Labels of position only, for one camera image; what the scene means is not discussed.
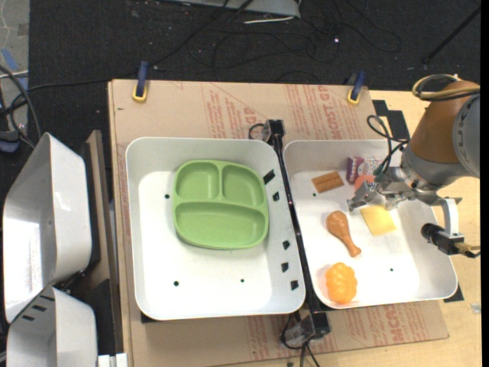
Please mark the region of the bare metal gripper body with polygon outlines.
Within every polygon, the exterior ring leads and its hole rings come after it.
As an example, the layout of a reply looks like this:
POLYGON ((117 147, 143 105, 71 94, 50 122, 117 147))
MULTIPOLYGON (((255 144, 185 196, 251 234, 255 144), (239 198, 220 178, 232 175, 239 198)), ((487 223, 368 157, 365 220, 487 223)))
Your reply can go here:
POLYGON ((376 177, 376 190, 390 200, 411 200, 416 196, 419 175, 409 167, 388 167, 376 177))

